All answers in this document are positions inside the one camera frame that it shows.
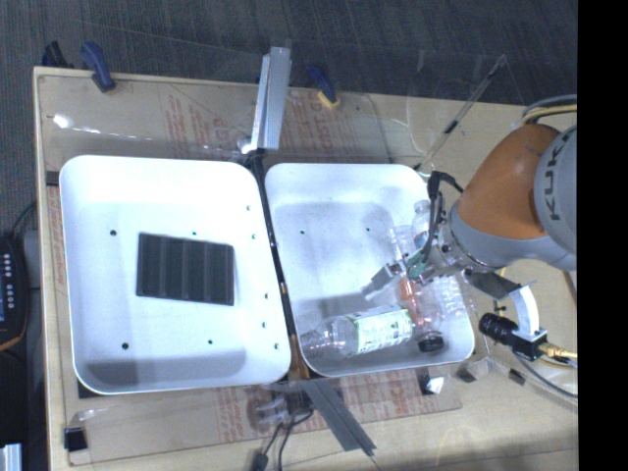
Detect black block with thin wires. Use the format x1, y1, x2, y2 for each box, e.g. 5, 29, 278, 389
280, 389, 316, 415

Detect brown cardboard board, red print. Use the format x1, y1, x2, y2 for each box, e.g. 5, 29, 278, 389
36, 74, 492, 466

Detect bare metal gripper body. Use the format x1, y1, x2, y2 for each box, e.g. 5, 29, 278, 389
383, 234, 473, 287

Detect clear plastic bottle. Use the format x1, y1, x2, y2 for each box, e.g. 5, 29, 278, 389
426, 278, 468, 324

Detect black ribbed rectangular pad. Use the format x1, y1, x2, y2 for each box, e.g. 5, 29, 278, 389
135, 232, 236, 307

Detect white plastic tray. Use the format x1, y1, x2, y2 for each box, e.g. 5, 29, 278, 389
263, 162, 477, 379
58, 154, 293, 395

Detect black cylinder on white bracket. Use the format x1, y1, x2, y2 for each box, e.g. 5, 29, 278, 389
478, 282, 550, 361

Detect clear bottle with blue label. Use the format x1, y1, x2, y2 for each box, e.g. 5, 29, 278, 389
410, 198, 436, 252

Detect clear bottle with orange label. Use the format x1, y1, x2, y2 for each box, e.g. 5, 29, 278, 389
397, 276, 441, 331

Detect clear bottle with green label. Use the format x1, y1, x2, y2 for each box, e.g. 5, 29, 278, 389
298, 303, 445, 362

